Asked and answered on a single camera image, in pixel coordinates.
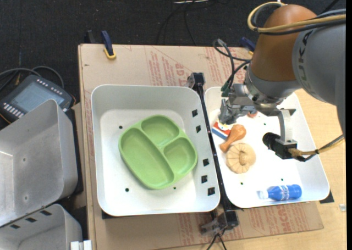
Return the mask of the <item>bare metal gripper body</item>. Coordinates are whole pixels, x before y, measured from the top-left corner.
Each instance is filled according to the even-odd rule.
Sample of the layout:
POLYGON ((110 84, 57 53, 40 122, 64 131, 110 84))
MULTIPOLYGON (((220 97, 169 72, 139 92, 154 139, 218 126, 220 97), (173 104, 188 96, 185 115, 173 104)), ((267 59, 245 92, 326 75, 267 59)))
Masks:
POLYGON ((234 115, 253 111, 271 115, 283 101, 283 97, 267 95, 252 84, 233 84, 228 94, 227 108, 234 111, 234 115))

